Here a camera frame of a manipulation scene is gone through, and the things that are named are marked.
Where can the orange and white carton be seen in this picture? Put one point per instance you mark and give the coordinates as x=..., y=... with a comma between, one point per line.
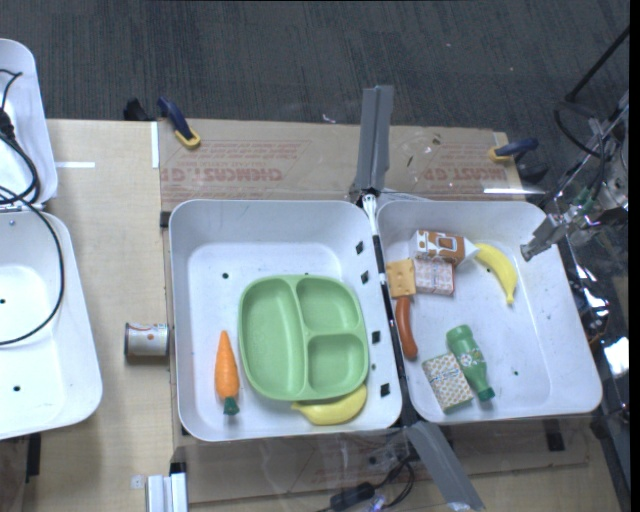
x=440, y=245

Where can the white and orange can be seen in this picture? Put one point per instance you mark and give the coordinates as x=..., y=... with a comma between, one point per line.
x=147, y=340

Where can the green bottle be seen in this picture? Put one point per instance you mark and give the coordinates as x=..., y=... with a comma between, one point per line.
x=467, y=355

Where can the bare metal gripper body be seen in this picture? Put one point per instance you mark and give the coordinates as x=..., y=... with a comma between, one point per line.
x=612, y=215

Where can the brown cardboard board red print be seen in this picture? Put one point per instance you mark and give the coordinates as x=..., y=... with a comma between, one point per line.
x=300, y=160

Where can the white plastic tray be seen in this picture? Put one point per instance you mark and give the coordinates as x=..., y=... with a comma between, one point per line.
x=550, y=325
x=210, y=240
x=50, y=350
x=20, y=150

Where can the yellow banana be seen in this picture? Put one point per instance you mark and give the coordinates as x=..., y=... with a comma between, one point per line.
x=500, y=267
x=335, y=412

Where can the orange carrot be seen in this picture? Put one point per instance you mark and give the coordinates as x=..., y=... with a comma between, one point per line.
x=226, y=370

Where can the yellow cheese slice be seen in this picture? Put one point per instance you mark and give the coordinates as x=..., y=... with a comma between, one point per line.
x=400, y=277

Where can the orange patterned white packet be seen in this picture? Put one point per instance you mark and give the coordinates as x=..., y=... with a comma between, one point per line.
x=434, y=276
x=447, y=382

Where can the orange sausage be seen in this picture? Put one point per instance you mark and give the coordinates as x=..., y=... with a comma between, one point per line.
x=406, y=325

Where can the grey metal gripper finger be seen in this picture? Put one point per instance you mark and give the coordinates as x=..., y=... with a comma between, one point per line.
x=550, y=239
x=542, y=229

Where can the green divided plate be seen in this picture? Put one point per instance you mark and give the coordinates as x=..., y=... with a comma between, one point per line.
x=270, y=330

